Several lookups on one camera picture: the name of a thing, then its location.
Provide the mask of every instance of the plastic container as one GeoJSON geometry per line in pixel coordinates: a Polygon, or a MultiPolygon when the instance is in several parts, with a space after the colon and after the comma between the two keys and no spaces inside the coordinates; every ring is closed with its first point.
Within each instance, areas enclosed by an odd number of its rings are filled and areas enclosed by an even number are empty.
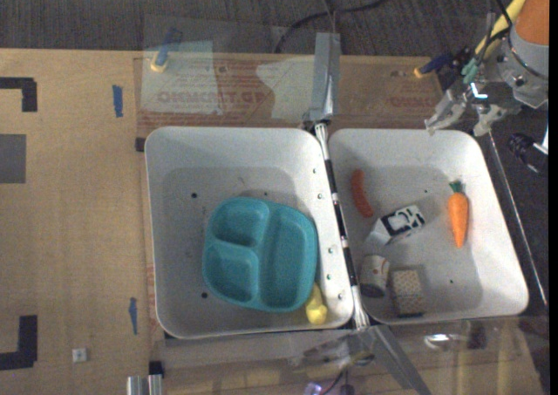
{"type": "Polygon", "coordinates": [[[296,310],[310,295],[316,261],[316,227],[294,208],[235,197],[211,215],[203,277],[230,303],[277,313],[296,310]]]}

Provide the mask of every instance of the orange carrot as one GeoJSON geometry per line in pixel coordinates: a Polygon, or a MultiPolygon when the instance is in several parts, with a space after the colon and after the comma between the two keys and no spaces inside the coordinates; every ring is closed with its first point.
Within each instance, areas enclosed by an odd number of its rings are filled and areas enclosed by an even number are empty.
{"type": "Polygon", "coordinates": [[[364,190],[364,172],[361,169],[353,171],[350,177],[350,191],[352,192],[352,199],[355,202],[358,212],[365,217],[370,218],[374,215],[372,206],[366,199],[366,192],[364,190]]]}
{"type": "Polygon", "coordinates": [[[458,248],[463,246],[467,225],[469,224],[469,200],[463,193],[461,181],[452,181],[450,187],[453,190],[452,196],[447,201],[447,208],[452,224],[453,238],[458,248]]]}

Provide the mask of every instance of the gray square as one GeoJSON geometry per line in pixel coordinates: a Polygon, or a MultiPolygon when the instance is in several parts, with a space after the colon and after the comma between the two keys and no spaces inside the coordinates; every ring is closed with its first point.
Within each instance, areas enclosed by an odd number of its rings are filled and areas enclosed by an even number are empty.
{"type": "Polygon", "coordinates": [[[0,184],[25,183],[26,136],[0,134],[0,184]]]}

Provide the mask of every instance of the carrot green top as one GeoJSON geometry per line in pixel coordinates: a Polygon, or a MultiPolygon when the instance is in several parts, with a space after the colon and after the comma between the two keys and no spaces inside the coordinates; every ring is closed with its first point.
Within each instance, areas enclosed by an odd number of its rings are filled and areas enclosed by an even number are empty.
{"type": "Polygon", "coordinates": [[[453,192],[456,193],[461,193],[463,194],[463,184],[461,183],[461,181],[456,180],[456,181],[452,181],[450,183],[450,187],[452,188],[453,192]]]}

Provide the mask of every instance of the teal divided plate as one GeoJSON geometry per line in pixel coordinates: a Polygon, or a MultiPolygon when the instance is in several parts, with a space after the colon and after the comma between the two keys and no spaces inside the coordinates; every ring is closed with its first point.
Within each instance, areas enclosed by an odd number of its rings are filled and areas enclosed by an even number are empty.
{"type": "Polygon", "coordinates": [[[248,197],[222,202],[211,214],[202,258],[206,285],[245,308],[288,312],[310,296],[317,232],[302,212],[248,197]]]}

